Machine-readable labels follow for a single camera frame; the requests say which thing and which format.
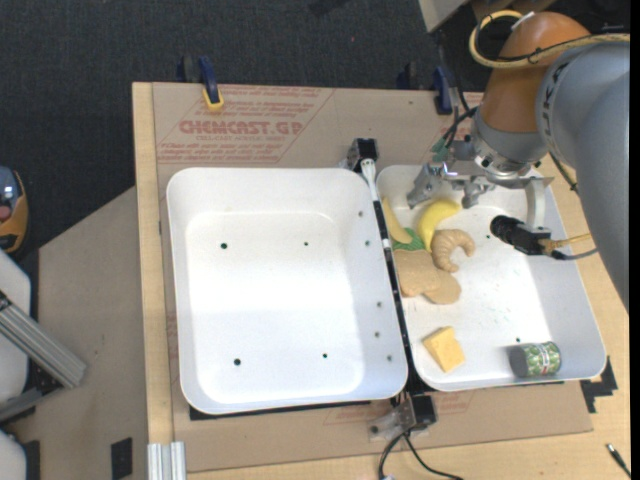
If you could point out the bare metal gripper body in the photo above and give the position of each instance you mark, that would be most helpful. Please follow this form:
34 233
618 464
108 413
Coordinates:
492 172

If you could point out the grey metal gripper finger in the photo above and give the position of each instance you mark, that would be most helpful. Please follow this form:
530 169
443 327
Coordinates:
424 188
471 198

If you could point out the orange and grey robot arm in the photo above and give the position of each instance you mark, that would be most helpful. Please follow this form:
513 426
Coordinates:
590 118

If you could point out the yellow banana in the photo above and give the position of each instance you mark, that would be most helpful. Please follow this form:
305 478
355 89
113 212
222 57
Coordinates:
432 218

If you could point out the yellow curved toy slice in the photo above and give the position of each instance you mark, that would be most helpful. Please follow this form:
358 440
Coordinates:
394 220

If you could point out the thin black and white rod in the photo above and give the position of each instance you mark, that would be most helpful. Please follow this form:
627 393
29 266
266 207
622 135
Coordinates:
382 225

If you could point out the tan toy croissant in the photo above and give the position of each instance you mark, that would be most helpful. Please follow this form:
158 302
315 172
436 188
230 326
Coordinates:
445 248

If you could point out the green toy lettuce leaf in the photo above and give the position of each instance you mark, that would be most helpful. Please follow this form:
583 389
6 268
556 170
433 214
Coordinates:
412 245

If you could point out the tan toy bread slice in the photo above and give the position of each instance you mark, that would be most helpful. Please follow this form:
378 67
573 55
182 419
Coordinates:
416 273

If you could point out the tan round toy biscuit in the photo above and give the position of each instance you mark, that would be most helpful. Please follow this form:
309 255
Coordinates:
446 292

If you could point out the white plastic tray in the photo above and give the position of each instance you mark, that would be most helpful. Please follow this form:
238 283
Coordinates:
500 308
275 293

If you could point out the brown cardboard board red print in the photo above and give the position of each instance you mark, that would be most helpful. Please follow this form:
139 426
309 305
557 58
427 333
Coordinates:
300 118

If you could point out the yellow cheese wedge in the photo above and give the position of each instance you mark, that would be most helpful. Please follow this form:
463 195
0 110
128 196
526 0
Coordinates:
445 350

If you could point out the green and grey can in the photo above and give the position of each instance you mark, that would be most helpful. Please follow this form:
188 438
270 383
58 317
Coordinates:
537 359

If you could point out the black cylinder on white bracket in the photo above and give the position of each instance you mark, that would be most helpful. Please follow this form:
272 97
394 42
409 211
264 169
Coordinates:
517 235

